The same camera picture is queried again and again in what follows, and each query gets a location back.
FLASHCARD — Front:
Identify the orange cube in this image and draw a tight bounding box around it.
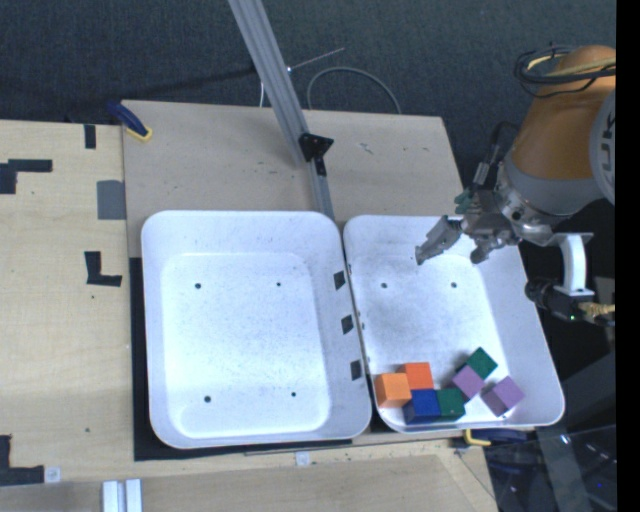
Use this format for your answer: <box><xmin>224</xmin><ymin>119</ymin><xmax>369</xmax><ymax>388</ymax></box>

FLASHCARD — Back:
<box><xmin>398</xmin><ymin>361</ymin><xmax>435</xmax><ymax>392</ymax></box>
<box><xmin>374</xmin><ymin>372</ymin><xmax>413</xmax><ymax>409</ymax></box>

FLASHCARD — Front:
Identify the black cylinder on white bracket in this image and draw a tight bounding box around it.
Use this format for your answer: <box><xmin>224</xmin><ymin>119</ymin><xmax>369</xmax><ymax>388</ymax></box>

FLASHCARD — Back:
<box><xmin>524</xmin><ymin>232</ymin><xmax>596</xmax><ymax>322</ymax></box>

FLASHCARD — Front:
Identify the green cube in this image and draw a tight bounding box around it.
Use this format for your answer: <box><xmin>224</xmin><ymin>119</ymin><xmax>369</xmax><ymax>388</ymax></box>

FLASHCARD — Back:
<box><xmin>435</xmin><ymin>387</ymin><xmax>467</xmax><ymax>421</ymax></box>
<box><xmin>455</xmin><ymin>346</ymin><xmax>499</xmax><ymax>380</ymax></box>

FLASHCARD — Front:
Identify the blue cube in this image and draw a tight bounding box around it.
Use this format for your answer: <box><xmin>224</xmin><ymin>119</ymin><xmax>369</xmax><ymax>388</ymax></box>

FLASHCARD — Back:
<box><xmin>402</xmin><ymin>388</ymin><xmax>443</xmax><ymax>426</ymax></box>

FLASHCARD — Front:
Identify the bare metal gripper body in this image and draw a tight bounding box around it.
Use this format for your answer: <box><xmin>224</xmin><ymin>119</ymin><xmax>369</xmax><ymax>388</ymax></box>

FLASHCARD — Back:
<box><xmin>460</xmin><ymin>188</ymin><xmax>555</xmax><ymax>247</ymax></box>

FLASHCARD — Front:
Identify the purple cube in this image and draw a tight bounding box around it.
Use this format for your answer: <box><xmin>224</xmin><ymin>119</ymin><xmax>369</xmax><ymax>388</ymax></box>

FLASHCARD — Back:
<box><xmin>480</xmin><ymin>375</ymin><xmax>526</xmax><ymax>418</ymax></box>
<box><xmin>447</xmin><ymin>364</ymin><xmax>487</xmax><ymax>401</ymax></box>

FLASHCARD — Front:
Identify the pale wood board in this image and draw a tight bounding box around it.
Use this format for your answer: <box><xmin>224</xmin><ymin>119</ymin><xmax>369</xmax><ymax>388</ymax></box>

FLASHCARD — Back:
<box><xmin>120</xmin><ymin>99</ymin><xmax>489</xmax><ymax>446</ymax></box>

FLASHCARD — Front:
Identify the white plastic tray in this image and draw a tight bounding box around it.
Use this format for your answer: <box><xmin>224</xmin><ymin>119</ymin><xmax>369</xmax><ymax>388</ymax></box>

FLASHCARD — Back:
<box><xmin>342</xmin><ymin>214</ymin><xmax>566</xmax><ymax>434</ymax></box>
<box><xmin>140</xmin><ymin>209</ymin><xmax>373</xmax><ymax>450</ymax></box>

